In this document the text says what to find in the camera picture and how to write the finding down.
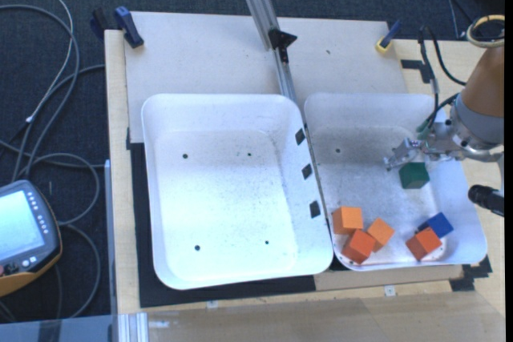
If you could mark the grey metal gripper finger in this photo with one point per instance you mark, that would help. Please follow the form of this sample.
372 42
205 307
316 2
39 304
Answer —
412 150
394 160

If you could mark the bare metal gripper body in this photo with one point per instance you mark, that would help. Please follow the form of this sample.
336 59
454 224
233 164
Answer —
445 142

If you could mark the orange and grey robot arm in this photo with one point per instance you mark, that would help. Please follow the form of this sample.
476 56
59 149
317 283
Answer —
483 92

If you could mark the green cube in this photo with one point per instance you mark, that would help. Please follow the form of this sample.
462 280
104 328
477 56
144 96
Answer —
413 175

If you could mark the white plastic tray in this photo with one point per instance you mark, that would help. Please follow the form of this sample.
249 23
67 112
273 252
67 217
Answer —
224 204
372 188

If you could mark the orange cube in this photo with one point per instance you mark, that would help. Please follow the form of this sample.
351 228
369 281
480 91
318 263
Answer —
358 247
348 219
381 232
424 244

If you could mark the blue cube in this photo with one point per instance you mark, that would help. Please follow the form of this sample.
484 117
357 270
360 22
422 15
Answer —
440 223

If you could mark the pale flat board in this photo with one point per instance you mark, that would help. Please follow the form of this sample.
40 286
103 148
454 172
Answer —
200 60

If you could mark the black cylinder on white bracket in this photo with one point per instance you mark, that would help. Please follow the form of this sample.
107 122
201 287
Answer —
485 198

